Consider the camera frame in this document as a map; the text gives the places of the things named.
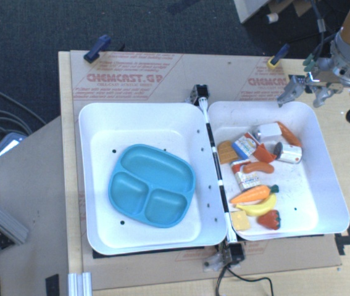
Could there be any black block with thin wires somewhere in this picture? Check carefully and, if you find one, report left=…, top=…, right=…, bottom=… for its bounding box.
left=191, top=84, right=210, bottom=105
left=223, top=242, right=246, bottom=267

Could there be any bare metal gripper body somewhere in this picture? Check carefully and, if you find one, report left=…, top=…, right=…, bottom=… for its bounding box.
left=305, top=56, right=350, bottom=94

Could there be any orange carrot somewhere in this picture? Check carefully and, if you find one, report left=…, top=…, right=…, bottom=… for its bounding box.
left=230, top=184, right=280, bottom=205

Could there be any orange oblong toy bread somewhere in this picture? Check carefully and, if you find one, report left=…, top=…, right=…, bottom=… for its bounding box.
left=277, top=121, right=303, bottom=149

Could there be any white plastic tray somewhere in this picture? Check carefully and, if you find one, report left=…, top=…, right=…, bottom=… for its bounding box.
left=78, top=102, right=228, bottom=256
left=207, top=100, right=350, bottom=242

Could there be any white can with grey lid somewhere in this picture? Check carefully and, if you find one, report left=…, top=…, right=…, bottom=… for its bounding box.
left=273, top=141, right=303, bottom=165

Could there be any brown toy bread slice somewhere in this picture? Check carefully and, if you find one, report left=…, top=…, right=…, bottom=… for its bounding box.
left=217, top=140, right=240, bottom=165

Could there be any brown cardboard board, red print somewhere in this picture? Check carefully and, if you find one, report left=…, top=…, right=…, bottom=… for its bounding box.
left=69, top=50, right=343, bottom=291

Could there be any blue divided plate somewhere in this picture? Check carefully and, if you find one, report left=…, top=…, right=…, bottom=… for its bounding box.
left=107, top=143, right=198, bottom=229

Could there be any yellow banana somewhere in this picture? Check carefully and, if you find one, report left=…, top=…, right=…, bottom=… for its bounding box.
left=235, top=193, right=278, bottom=218

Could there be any orange toy pizza slice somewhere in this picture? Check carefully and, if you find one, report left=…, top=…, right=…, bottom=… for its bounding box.
left=252, top=143, right=278, bottom=164

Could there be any white box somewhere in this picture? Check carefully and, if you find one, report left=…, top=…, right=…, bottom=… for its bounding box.
left=252, top=122, right=284, bottom=143

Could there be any red toy strawberry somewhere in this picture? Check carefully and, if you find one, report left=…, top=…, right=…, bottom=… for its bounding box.
left=257, top=209, right=282, bottom=231

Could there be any red and white carton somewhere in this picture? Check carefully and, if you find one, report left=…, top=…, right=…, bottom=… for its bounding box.
left=230, top=159, right=262, bottom=192

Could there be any blue and white carton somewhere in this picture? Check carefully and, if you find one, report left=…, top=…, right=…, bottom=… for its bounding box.
left=231, top=132, right=260, bottom=160

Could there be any yellow toy cheese block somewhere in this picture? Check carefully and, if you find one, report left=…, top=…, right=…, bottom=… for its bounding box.
left=230, top=210, right=252, bottom=232

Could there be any orange toy sausage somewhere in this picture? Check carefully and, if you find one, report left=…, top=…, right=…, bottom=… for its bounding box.
left=243, top=161, right=275, bottom=175

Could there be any thin black and white rod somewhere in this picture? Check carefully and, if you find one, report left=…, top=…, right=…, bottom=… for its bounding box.
left=198, top=96, right=239, bottom=244

